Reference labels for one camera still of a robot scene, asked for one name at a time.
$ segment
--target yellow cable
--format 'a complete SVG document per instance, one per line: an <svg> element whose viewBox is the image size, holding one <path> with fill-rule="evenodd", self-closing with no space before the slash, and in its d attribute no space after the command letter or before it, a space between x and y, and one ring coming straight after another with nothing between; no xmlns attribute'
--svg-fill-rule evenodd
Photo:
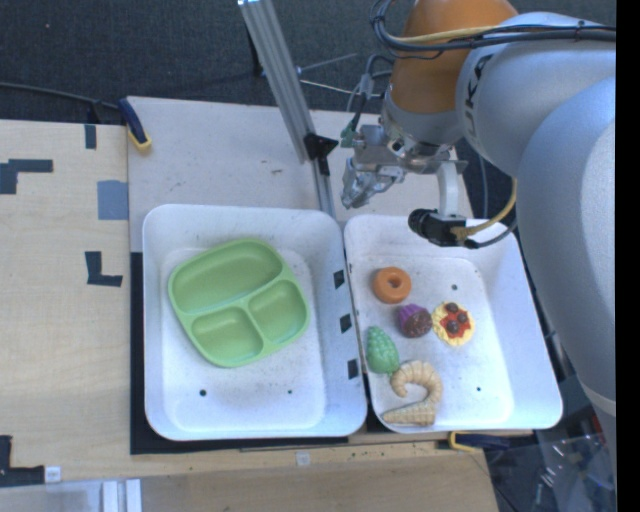
<svg viewBox="0 0 640 512"><path fill-rule="evenodd" d="M460 227L460 226L453 227L453 228L451 228L451 232L456 236L456 238L458 240L466 240L470 236L475 235L476 233L478 233L479 231L482 231L483 229L487 229L489 226L493 226L496 222L500 222L511 211L511 209L513 208L513 205L516 204L516 188L517 188L517 185L518 185L518 181L515 178L512 178L512 181L511 181L511 196L509 197L509 201L507 202L505 207L502 209L502 211L500 213L498 213L498 215L496 215L492 219L488 220L487 222L483 222L482 224L478 224L477 226L472 226L472 227L469 227L469 228Z"/></svg>
<svg viewBox="0 0 640 512"><path fill-rule="evenodd" d="M465 36L474 36L476 34L480 34L482 32L486 32L487 30L492 30L496 28L493 26L486 27L470 27L470 28L461 28L457 30L449 30L447 32L438 32L436 34L424 34L422 36L413 36L413 37L395 37L390 36L391 39L398 43L429 43L431 41L439 41L441 39L454 39L456 37L465 37Z"/></svg>

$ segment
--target wooden table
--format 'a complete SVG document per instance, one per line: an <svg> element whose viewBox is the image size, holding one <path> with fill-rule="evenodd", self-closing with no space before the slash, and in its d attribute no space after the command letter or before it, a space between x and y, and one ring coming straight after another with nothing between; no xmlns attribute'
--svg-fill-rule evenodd
<svg viewBox="0 0 640 512"><path fill-rule="evenodd" d="M239 505L496 509L482 452L440 450L442 435L363 428L331 446L130 455L130 222L101 194L121 193L140 156L120 126L0 121L0 140L2 169L17 173L14 191L0 188L0 434L13 436L12 467L58 466L65 481L172 475L145 492L192 510L212 479ZM89 270L89 255L101 268Z"/></svg>

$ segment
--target green toy vegetable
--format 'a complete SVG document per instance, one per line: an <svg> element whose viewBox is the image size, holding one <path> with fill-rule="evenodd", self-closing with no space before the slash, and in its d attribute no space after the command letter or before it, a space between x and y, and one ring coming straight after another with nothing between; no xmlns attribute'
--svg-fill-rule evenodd
<svg viewBox="0 0 640 512"><path fill-rule="evenodd" d="M380 327L370 327L367 332L367 364L372 372L389 375L400 367L398 349Z"/></svg>

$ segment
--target dark floor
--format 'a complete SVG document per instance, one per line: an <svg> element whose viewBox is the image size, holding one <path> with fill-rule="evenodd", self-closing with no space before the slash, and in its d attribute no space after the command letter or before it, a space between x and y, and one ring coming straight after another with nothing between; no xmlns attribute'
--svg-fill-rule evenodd
<svg viewBox="0 0 640 512"><path fill-rule="evenodd" d="M319 84L303 84L308 106L345 110L344 91L357 85L368 56L380 51L368 24L373 1L273 2L301 78ZM412 3L396 2L388 20L392 33L399 32ZM520 12L551 11L616 25L613 0L512 3ZM0 119L119 123L116 111L100 103L91 108L86 98L115 103L125 96L275 105L267 81L253 73L247 32L233 1L0 0L0 28ZM377 108L371 104L367 111ZM464 177L474 214L495 215L507 201L510 179L489 164L483 175L479 157L465 142L457 149L469 161ZM588 417L574 423L597 434ZM572 434L575 425L568 426ZM559 430L566 433L567 425ZM542 478L547 460L540 437L517 442L522 446L508 452L487 452L500 509L564 510ZM602 499L610 505L608 495ZM593 510L613 510L607 506Z"/></svg>

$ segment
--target toy pizza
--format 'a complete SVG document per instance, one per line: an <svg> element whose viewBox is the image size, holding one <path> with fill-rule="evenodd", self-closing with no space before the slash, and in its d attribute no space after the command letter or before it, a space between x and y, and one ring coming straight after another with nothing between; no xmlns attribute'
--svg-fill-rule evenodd
<svg viewBox="0 0 640 512"><path fill-rule="evenodd" d="M443 302L433 310L431 318L438 337L456 347L469 341L476 330L469 311L457 302Z"/></svg>

